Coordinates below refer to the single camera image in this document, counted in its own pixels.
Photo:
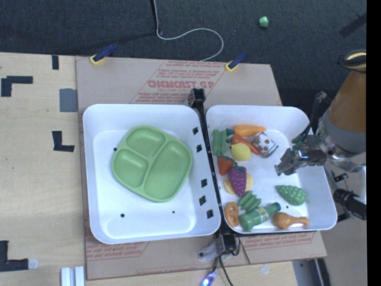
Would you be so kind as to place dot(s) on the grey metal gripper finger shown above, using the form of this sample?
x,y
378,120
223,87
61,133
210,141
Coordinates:
x,y
289,156
282,169

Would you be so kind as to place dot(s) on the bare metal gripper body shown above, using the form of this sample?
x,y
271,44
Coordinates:
x,y
315,155

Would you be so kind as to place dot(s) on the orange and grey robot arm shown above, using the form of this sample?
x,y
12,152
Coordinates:
x,y
348,106

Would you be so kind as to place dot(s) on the green grapes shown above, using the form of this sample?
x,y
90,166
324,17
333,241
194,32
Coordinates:
x,y
291,195

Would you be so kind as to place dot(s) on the white plastic tray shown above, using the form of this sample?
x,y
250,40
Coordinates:
x,y
149,219
315,186

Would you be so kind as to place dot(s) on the yellow round biscuit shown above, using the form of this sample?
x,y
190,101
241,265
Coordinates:
x,y
249,181

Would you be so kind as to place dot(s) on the orange chili pepper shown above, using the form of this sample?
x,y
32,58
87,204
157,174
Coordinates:
x,y
247,144

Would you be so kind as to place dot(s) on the yellow lemon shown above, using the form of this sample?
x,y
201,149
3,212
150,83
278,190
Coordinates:
x,y
240,152

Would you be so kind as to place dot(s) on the green pea pods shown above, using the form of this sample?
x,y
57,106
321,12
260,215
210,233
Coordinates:
x,y
249,201

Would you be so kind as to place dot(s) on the purple grapes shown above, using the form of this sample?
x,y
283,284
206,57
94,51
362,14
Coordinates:
x,y
237,180

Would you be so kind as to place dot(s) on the orange carrot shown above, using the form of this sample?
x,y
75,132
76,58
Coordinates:
x,y
250,130

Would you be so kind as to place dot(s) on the orange chicken drumstick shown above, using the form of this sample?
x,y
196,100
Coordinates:
x,y
284,220

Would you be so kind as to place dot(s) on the green bottle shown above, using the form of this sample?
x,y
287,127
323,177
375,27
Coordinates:
x,y
253,217

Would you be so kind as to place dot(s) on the red strawberry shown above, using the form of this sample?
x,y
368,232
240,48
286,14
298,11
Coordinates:
x,y
224,165

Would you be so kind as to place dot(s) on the orange pretzel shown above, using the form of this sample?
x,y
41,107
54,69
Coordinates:
x,y
231,214

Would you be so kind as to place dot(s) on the green bean pods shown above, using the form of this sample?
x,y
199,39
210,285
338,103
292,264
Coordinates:
x,y
219,143

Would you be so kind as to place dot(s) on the thin black rod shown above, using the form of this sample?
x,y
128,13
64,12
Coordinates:
x,y
210,162

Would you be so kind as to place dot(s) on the green divided plate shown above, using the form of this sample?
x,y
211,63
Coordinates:
x,y
154,165

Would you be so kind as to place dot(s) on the small green lump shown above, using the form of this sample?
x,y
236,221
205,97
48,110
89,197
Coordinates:
x,y
263,21

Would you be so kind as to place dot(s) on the brown cardboard board red print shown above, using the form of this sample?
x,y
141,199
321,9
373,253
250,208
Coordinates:
x,y
125,79

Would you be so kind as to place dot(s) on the black cylinder on white bracket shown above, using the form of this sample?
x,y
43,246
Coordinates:
x,y
349,203

